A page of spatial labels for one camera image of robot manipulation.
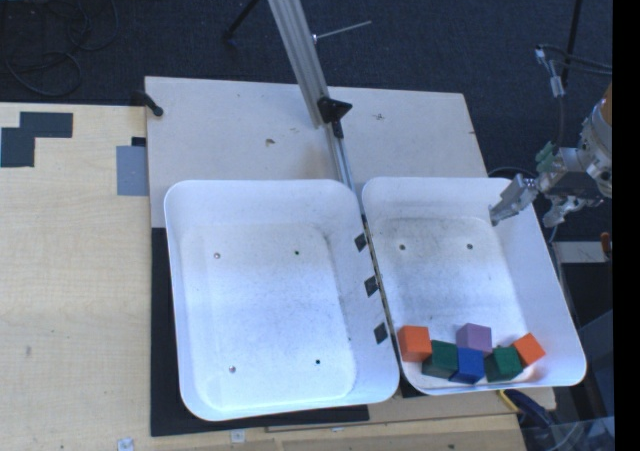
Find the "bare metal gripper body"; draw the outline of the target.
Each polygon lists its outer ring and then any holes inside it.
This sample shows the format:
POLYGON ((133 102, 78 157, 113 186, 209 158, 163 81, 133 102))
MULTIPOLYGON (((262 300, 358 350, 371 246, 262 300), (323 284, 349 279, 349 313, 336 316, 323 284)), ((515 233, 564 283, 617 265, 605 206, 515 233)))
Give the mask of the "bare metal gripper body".
POLYGON ((612 164, 607 151, 549 146, 538 153, 536 162, 537 188, 559 205, 598 205, 612 198, 612 164))

